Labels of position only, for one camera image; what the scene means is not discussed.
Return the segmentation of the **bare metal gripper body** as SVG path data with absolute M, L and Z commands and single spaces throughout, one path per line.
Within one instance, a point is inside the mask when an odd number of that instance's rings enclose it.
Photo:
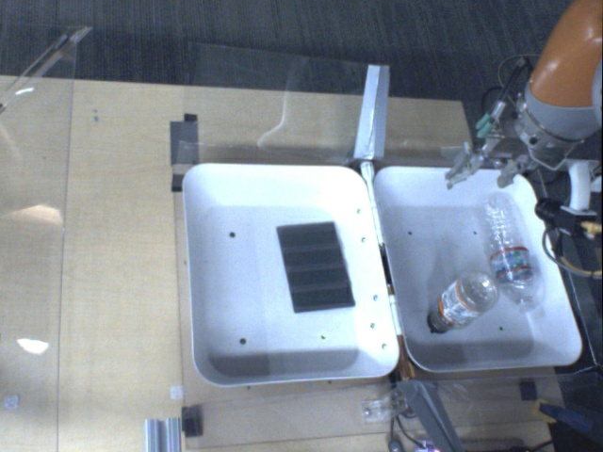
M 481 118 L 484 161 L 501 170 L 519 155 L 538 166 L 558 170 L 585 140 L 585 108 L 551 105 L 534 96 L 519 96 L 512 105 L 497 101 Z

